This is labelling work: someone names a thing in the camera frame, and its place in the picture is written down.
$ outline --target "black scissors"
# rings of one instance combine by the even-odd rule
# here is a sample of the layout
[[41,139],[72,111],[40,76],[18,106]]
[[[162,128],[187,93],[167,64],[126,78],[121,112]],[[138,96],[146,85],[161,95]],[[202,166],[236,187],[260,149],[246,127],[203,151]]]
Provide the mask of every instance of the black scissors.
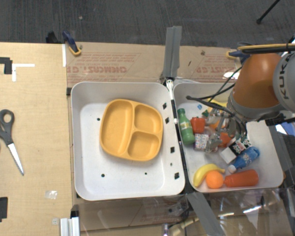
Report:
[[[10,121],[4,120],[5,115],[9,115],[11,117]],[[0,111],[0,137],[4,140],[5,144],[10,149],[16,165],[18,166],[21,174],[24,175],[23,167],[11,136],[13,122],[14,113],[12,111],[7,109],[3,109]]]

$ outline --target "orange fruit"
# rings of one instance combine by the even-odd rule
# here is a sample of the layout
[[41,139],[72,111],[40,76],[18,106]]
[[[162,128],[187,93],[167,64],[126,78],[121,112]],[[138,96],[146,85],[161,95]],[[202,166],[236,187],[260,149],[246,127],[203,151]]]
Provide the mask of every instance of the orange fruit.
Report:
[[223,175],[218,171],[210,171],[206,175],[206,184],[211,189],[221,188],[223,185],[224,179]]

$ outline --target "transparent plastic sheet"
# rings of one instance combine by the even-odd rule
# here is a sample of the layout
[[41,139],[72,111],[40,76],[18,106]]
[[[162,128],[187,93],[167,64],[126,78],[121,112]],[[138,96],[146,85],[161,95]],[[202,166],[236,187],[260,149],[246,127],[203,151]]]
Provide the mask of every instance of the transparent plastic sheet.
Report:
[[[206,198],[226,236],[295,236],[295,190],[292,188],[211,193]],[[80,206],[81,235],[126,235],[127,232],[144,236],[207,235],[193,208],[185,201],[184,195],[178,195],[168,200],[103,201]],[[127,224],[129,213],[125,209],[135,206],[140,212],[134,212],[134,218]],[[142,218],[149,218],[149,223]]]

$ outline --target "yellow plate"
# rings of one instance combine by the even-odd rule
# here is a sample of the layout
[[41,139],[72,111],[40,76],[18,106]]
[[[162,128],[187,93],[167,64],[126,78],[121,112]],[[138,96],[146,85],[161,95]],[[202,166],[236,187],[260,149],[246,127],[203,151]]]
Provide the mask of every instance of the yellow plate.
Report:
[[116,99],[104,112],[99,141],[110,155],[148,161],[159,152],[163,119],[153,107],[136,101]]

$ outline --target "blue clamp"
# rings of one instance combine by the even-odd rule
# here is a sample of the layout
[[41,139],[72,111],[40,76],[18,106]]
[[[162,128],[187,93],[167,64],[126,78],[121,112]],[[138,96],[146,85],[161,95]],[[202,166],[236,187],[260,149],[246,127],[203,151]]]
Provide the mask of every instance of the blue clamp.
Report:
[[70,33],[66,30],[62,32],[63,40],[68,42],[69,50],[72,52],[74,56],[78,56],[81,54],[80,48],[76,45],[74,39],[71,37]]

